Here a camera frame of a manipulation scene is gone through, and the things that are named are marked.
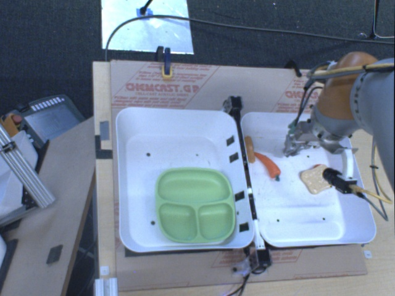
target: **black connector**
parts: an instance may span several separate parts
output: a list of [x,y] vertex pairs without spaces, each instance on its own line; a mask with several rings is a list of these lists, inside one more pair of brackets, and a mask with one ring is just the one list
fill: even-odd
[[338,191],[343,194],[352,194],[353,191],[350,185],[357,184],[357,180],[346,181],[341,176],[341,173],[337,170],[327,168],[322,173],[323,178],[329,184],[333,185]]

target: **green plate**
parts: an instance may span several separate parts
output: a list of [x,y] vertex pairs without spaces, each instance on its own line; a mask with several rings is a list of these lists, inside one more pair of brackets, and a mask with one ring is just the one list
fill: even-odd
[[220,242],[235,228],[232,188],[217,170],[167,170],[158,177],[155,192],[159,226],[170,240]]

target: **toy carrot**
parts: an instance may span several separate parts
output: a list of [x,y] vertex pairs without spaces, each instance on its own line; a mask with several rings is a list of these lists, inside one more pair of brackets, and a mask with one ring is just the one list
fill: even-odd
[[261,161],[265,165],[267,171],[269,172],[269,176],[272,179],[276,179],[276,181],[279,181],[281,174],[281,170],[279,169],[279,167],[265,155],[259,154],[258,152],[254,152],[254,155],[259,159],[259,161]]

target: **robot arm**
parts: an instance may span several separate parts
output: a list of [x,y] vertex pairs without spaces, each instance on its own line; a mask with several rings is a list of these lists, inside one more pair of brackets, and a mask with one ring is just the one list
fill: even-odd
[[296,120],[287,135],[285,155],[296,155],[311,144],[339,154],[344,150],[339,141],[362,128],[373,135],[394,189],[394,59],[376,62],[371,55],[352,52],[339,60],[335,69],[372,63],[392,63],[392,67],[326,81],[310,120]]

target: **cardboard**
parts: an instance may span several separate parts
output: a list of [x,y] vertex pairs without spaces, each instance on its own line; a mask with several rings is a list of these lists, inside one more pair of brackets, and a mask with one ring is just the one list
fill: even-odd
[[[129,106],[220,110],[229,96],[241,96],[248,112],[296,113],[306,82],[293,70],[173,64],[173,78],[164,80],[157,62],[111,62],[111,110],[114,120]],[[311,103],[318,98],[314,93]],[[113,150],[116,150],[114,126]],[[136,254],[119,239],[117,154],[113,153],[116,277],[119,291],[233,284],[242,281],[233,268],[243,250]],[[366,274],[359,245],[271,251],[273,264],[251,281],[326,278]]]

